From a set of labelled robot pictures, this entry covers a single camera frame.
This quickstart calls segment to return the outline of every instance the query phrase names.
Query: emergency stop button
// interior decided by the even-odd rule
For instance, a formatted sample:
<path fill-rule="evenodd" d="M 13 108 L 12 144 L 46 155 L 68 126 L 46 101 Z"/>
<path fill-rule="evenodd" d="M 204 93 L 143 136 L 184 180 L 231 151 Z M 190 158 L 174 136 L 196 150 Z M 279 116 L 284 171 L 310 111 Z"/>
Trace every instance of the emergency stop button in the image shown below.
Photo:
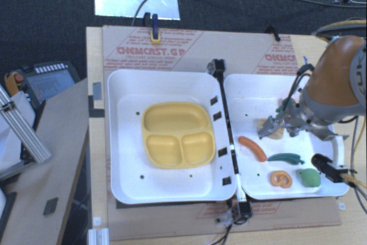
<path fill-rule="evenodd" d="M 16 73 L 16 74 L 14 75 L 14 80 L 15 80 L 15 82 L 17 83 L 17 85 L 19 86 L 19 85 L 21 85 L 21 84 L 23 83 L 23 81 L 24 81 L 24 76 L 23 76 L 23 75 L 21 75 L 20 73 Z"/>

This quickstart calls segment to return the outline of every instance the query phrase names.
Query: wooden table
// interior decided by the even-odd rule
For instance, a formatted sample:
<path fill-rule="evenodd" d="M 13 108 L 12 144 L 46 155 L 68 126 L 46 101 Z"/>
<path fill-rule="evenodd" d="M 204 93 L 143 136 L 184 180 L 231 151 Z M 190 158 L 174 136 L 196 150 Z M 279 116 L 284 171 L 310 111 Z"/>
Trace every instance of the wooden table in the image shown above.
<path fill-rule="evenodd" d="M 33 164 L 4 187 L 16 192 L 1 245 L 61 244 L 87 149 L 87 81 L 73 85 L 46 102 L 37 134 L 52 157 Z M 54 212 L 44 215 L 47 202 Z"/>
<path fill-rule="evenodd" d="M 325 50 L 326 43 L 313 36 L 290 36 L 298 64 L 303 64 L 303 56 L 316 64 Z M 102 28 L 87 28 L 88 95 L 93 95 L 93 82 L 103 81 L 103 32 Z M 94 108 L 104 108 L 103 96 L 94 101 Z M 339 134 L 353 133 L 354 124 L 336 125 Z M 106 144 L 104 118 L 90 118 L 91 147 L 91 187 L 92 217 L 100 217 L 101 223 L 94 228 L 108 227 L 106 200 Z M 351 137 L 345 141 L 345 163 L 349 166 Z M 358 178 L 366 182 L 366 131 L 355 161 Z M 338 200 L 345 205 L 340 210 L 342 225 L 315 228 L 293 228 L 287 230 L 236 232 L 229 234 L 227 244 L 364 244 L 367 239 L 367 215 L 361 209 L 353 190 Z M 211 244 L 221 235 L 178 236 L 173 238 L 153 238 L 113 241 L 113 245 L 123 244 Z"/>

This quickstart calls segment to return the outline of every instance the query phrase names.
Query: yellow divided tray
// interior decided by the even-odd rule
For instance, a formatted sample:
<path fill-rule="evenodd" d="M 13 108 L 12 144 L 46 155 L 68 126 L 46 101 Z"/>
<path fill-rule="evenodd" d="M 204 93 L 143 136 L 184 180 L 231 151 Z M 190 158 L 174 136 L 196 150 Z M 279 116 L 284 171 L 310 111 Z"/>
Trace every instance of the yellow divided tray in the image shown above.
<path fill-rule="evenodd" d="M 199 104 L 153 104 L 142 116 L 144 146 L 152 163 L 164 169 L 195 168 L 216 151 L 212 123 Z"/>

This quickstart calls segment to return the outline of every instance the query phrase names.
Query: cardboard sheet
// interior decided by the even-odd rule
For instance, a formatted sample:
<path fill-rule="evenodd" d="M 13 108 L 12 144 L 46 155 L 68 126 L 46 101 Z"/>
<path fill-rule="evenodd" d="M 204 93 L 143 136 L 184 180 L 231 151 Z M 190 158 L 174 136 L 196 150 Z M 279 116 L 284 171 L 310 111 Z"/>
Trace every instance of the cardboard sheet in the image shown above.
<path fill-rule="evenodd" d="M 152 44 L 149 28 L 105 26 L 103 72 L 106 84 L 116 69 L 205 72 L 212 59 L 225 59 L 231 73 L 294 75 L 298 69 L 290 36 L 161 29 Z M 108 227 L 111 240 L 222 233 L 215 218 L 225 202 L 123 205 L 111 193 L 110 145 L 106 136 Z M 252 203 L 253 217 L 234 231 L 322 227 L 341 223 L 333 197 Z"/>

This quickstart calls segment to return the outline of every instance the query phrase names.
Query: white tray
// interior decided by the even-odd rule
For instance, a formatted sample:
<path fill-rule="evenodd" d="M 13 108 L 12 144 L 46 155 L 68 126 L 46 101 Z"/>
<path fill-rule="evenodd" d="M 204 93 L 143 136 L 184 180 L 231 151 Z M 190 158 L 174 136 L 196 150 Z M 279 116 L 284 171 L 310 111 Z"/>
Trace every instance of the white tray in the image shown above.
<path fill-rule="evenodd" d="M 341 137 L 323 142 L 305 131 L 291 138 L 285 130 L 280 140 L 267 137 L 259 139 L 257 121 L 269 115 L 276 115 L 275 110 L 280 105 L 280 101 L 288 96 L 294 78 L 275 75 L 230 75 L 225 80 L 224 88 L 241 174 L 241 185 L 246 194 L 255 199 L 340 196 L 349 188 L 344 183 L 331 182 L 324 174 L 321 174 L 320 187 L 307 188 L 302 185 L 299 176 L 301 169 L 315 169 L 311 163 L 311 157 L 315 153 L 323 154 L 334 162 L 343 164 L 344 145 Z M 293 96 L 296 101 L 298 96 L 298 92 Z M 238 143 L 238 137 L 241 135 L 258 143 L 267 157 L 277 153 L 296 153 L 301 156 L 305 164 L 290 165 L 282 161 L 259 162 L 247 147 Z M 285 170 L 290 174 L 293 179 L 290 188 L 284 189 L 270 184 L 270 174 L 275 170 Z"/>
<path fill-rule="evenodd" d="M 211 105 L 210 100 L 218 102 Z M 236 190 L 231 151 L 219 83 L 206 73 L 159 72 L 121 69 L 107 82 L 111 147 L 111 188 L 127 204 L 217 201 L 231 198 Z M 204 166 L 161 169 L 149 160 L 143 144 L 141 116 L 162 102 L 195 102 L 209 114 L 216 141 L 216 155 Z M 213 115 L 221 112 L 222 118 Z M 218 156 L 218 150 L 227 154 Z M 231 183 L 223 185 L 224 178 Z"/>

